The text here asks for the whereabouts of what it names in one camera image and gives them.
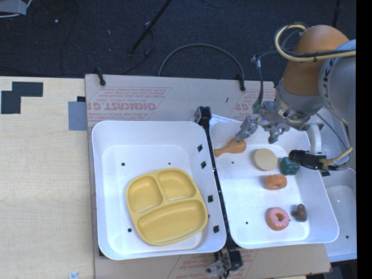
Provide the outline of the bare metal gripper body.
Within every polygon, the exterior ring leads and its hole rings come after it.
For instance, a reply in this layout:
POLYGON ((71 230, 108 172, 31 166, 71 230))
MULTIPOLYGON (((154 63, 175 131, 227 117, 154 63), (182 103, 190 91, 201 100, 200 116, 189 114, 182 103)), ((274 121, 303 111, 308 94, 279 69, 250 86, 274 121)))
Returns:
POLYGON ((293 110, 285 102, 265 101, 258 111, 259 124, 265 129, 276 129, 287 131, 294 128, 299 131, 306 131, 310 128, 310 116, 293 110))

